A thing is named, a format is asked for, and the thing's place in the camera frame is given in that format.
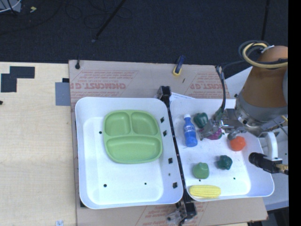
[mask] black fabric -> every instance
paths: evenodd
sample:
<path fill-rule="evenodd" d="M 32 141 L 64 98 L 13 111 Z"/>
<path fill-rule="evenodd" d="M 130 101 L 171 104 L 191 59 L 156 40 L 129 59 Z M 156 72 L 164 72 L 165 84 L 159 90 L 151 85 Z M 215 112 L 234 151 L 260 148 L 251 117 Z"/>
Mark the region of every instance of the black fabric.
<path fill-rule="evenodd" d="M 20 13 L 0 12 L 0 61 L 235 62 L 242 43 L 262 39 L 266 11 L 264 40 L 288 46 L 288 0 L 126 0 L 93 42 L 121 1 L 22 0 Z"/>

